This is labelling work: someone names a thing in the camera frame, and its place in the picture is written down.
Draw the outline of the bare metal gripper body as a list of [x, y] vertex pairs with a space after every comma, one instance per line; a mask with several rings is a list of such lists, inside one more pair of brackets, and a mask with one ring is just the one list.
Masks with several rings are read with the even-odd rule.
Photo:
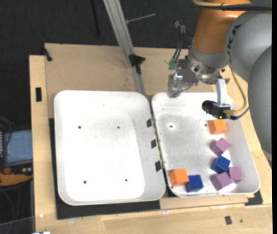
[[221, 78], [220, 69], [208, 67], [195, 58], [179, 59], [173, 74], [173, 82], [180, 86], [197, 86], [199, 82], [212, 85]]

